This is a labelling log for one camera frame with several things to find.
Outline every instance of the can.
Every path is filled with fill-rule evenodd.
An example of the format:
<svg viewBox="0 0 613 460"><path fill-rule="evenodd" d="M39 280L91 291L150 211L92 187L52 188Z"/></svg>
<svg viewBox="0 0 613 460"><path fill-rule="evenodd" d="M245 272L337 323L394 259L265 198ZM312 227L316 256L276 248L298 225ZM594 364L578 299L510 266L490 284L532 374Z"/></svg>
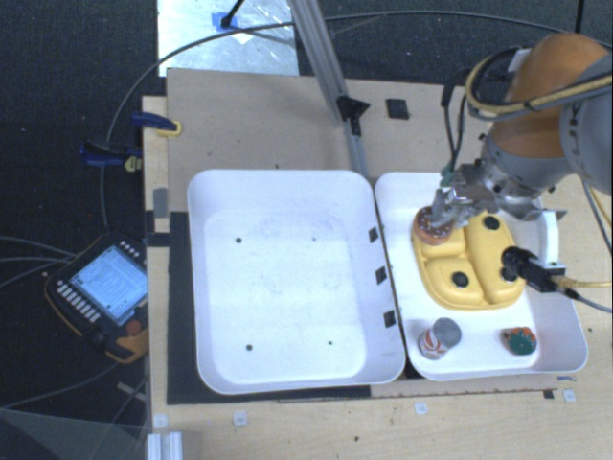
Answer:
<svg viewBox="0 0 613 460"><path fill-rule="evenodd" d="M462 339L462 330L450 318L440 318L418 340L421 353L428 359L441 359Z"/></svg>

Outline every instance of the yellow cable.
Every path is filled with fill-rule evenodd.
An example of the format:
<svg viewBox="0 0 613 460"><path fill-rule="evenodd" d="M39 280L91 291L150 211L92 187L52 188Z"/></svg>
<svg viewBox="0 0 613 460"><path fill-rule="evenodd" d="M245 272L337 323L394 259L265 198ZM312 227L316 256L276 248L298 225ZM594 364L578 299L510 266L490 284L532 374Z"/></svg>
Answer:
<svg viewBox="0 0 613 460"><path fill-rule="evenodd" d="M507 103L507 104L491 104L491 103L483 103L479 101L474 94L472 93L472 84L475 81L477 75L481 72L481 69L484 65L489 61L491 57L487 57L483 59L477 66L475 66L465 83L465 93L466 98L470 105L472 105L475 109L478 109L480 112L488 112L493 115L501 115L501 114L510 114L513 112L519 112L530 108L538 108L543 105L547 105L553 103L555 101L559 101L561 99L567 99L569 97L575 96L577 94L582 94L584 92L590 92L592 90L596 90L599 88L604 88L606 86L610 86L613 84L613 76L607 75L606 77L602 77L600 79L587 81L584 83L580 83L577 85L572 85L562 90L558 90L556 92L551 92L541 97L537 97L531 99L529 101L525 101L522 103Z"/></svg>
<svg viewBox="0 0 613 460"><path fill-rule="evenodd" d="M611 281L578 281L566 276L552 276L552 281L560 288L609 288Z"/></svg>
<svg viewBox="0 0 613 460"><path fill-rule="evenodd" d="M592 197L594 198L594 202L598 206L598 209L601 210L602 217L607 222L607 224L609 226L611 226L611 217L604 210L604 206L602 205L601 199L596 195L596 191L594 191L594 189L592 189L592 188L589 188L589 189L590 189L590 193L591 193Z"/></svg>

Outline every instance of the orange button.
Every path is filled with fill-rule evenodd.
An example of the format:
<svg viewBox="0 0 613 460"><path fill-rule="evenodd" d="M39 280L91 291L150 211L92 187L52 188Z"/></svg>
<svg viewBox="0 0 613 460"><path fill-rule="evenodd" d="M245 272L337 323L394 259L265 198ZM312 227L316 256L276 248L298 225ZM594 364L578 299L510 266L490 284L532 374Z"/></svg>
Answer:
<svg viewBox="0 0 613 460"><path fill-rule="evenodd" d="M143 329L143 324L141 324L138 320L130 320L127 324L125 324L125 329L127 333L130 335L136 335Z"/></svg>

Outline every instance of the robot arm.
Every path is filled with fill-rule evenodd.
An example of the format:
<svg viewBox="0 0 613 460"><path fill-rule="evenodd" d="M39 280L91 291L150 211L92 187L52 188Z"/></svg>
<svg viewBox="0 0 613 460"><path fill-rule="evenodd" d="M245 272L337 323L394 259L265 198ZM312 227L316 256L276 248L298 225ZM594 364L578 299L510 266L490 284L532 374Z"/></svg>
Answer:
<svg viewBox="0 0 613 460"><path fill-rule="evenodd" d="M466 96L479 116L483 104L469 84L478 73L469 76ZM535 219L538 197L570 173L611 193L610 53L580 34L550 35L527 55L505 99L509 106L498 108L510 112L488 118L498 121L481 157L436 192L433 227L462 227L485 210Z"/></svg>

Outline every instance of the white power strip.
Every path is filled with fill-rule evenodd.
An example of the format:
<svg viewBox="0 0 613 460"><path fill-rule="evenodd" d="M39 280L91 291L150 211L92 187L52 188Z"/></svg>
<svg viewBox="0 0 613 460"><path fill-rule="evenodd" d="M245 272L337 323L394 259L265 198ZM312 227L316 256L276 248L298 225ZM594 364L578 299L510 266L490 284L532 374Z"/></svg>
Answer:
<svg viewBox="0 0 613 460"><path fill-rule="evenodd" d="M148 460L183 460L183 440L179 431L152 433L147 437Z"/></svg>

